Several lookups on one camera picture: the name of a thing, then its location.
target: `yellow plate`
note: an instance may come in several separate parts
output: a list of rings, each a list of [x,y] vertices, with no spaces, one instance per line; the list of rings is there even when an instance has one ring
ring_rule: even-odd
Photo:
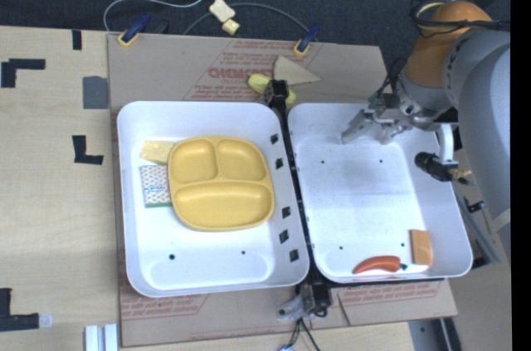
[[[264,155],[244,139],[202,136],[175,144],[168,181],[175,214],[196,230],[254,227],[275,209]]]

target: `cardboard sheet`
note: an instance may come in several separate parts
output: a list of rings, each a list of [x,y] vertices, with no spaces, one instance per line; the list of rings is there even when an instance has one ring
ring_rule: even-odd
[[[295,104],[362,102],[380,87],[386,75],[377,47],[313,43],[308,55],[298,60],[291,53],[294,44],[142,35],[126,50],[118,46],[116,35],[108,35],[122,346],[288,333],[293,329],[292,322],[277,319],[276,306],[295,296],[294,287],[152,299],[130,286],[121,236],[115,120],[124,105],[136,100],[257,100],[259,95],[247,85],[247,77],[255,72],[272,76],[278,56],[292,58],[321,79],[294,86]],[[327,317],[310,320],[312,329],[456,314],[447,280],[333,289],[333,296]]]

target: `white tray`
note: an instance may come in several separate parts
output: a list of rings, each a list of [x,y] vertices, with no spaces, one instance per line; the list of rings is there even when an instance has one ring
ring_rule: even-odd
[[[203,135],[247,139],[264,154],[275,190],[275,211],[267,222],[233,232],[199,232],[185,227],[171,206],[144,207],[139,169],[149,165],[139,157],[144,141]],[[134,102],[119,112],[118,136],[127,276],[140,294],[270,288],[306,277],[308,252],[272,110],[258,103]],[[283,165],[277,169],[279,159]]]
[[[366,105],[302,104],[289,114],[304,212],[315,263],[340,283],[464,275],[472,253],[451,185],[414,164],[438,153],[435,133],[413,129],[378,142],[379,125],[348,144],[340,135]],[[428,230],[432,266],[412,264],[411,229]],[[399,256],[407,269],[353,275],[361,261]]]

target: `blue clamp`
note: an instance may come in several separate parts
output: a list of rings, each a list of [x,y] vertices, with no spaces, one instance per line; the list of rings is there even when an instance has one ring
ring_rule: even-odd
[[[139,38],[139,32],[141,32],[146,27],[146,25],[148,25],[152,17],[153,15],[151,13],[139,16],[138,19],[133,22],[133,25],[131,25],[127,31],[122,32],[118,36],[118,44],[125,48],[132,46],[133,43]]]
[[[306,35],[295,43],[295,47],[293,47],[293,53],[297,57],[302,59],[304,56],[306,56],[306,53],[308,53],[309,50],[309,42],[315,38],[320,29],[321,27],[319,24],[315,23],[309,28]]]

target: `light wood surface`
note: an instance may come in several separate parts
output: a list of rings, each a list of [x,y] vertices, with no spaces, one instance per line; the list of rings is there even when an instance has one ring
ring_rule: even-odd
[[[1,350],[81,350],[86,325],[119,323],[110,112],[84,110],[82,79],[107,77],[104,32],[0,27],[0,61],[46,59],[0,89],[0,287],[12,314],[51,314],[53,325],[0,333]],[[72,135],[102,165],[74,163]],[[324,329],[325,349],[413,350],[407,323]],[[289,335],[262,335],[135,349],[277,350]],[[304,334],[295,349],[312,349]]]

